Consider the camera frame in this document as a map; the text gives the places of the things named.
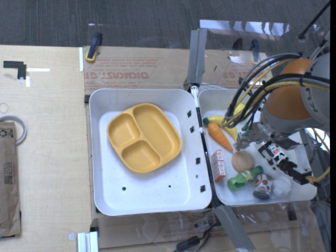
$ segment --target red and white box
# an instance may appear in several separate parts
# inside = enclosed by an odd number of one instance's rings
[[[221,181],[226,176],[222,150],[216,150],[215,153],[211,155],[211,168],[215,182]]]

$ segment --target table surface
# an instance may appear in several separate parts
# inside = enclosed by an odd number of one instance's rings
[[[27,126],[27,137],[17,147],[22,232],[2,239],[0,250],[76,251],[72,237],[88,232],[92,221],[79,48],[0,46],[0,53],[3,60],[23,61],[27,68],[50,68],[50,72],[31,72],[29,88],[19,83],[16,69],[0,69],[0,103],[8,105],[6,114],[19,116]],[[313,212],[309,218],[302,227],[250,233],[249,237],[258,251],[323,247]],[[207,246],[212,251],[236,251],[227,236],[211,238]],[[174,248],[175,243],[161,243],[103,251]]]

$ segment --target orange carrot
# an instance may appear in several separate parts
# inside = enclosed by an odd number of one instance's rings
[[[233,151],[233,148],[226,138],[226,135],[222,131],[222,129],[219,127],[217,123],[210,122],[207,124],[208,133],[211,135],[211,137],[216,140],[219,144],[221,144],[223,147],[225,147],[229,151]]]

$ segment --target brown round object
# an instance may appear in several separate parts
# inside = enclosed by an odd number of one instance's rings
[[[232,167],[239,173],[242,171],[251,170],[254,168],[254,161],[253,161],[252,156],[242,150],[236,151],[232,155],[231,162],[232,162]]]

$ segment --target yellow divided plate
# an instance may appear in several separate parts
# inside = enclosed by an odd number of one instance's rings
[[[137,173],[161,167],[182,148],[172,122],[151,103],[137,104],[115,116],[107,126],[107,135],[122,162]]]

